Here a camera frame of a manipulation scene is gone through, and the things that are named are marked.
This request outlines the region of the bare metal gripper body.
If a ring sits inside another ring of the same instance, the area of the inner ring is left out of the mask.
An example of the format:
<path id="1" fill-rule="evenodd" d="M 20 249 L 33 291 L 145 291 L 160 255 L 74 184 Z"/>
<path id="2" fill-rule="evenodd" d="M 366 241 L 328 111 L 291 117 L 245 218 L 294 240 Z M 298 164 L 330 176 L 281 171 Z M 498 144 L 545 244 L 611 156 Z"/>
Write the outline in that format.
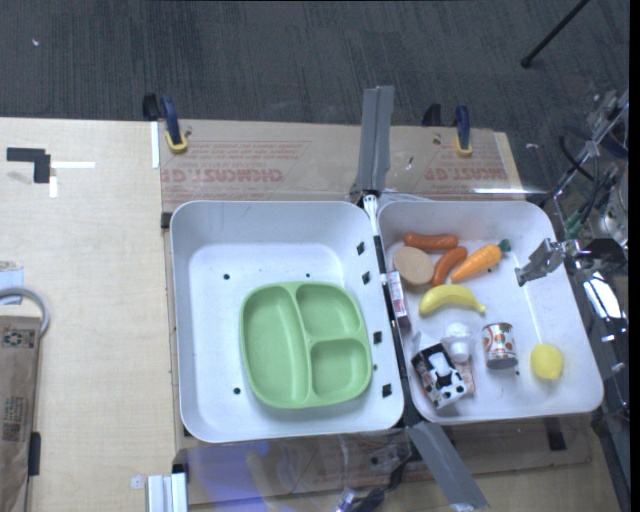
<path id="1" fill-rule="evenodd" d="M 622 292 L 614 279 L 625 262 L 621 246 L 611 238 L 569 239 L 564 244 L 569 276 L 590 311 L 603 320 L 626 320 Z"/>

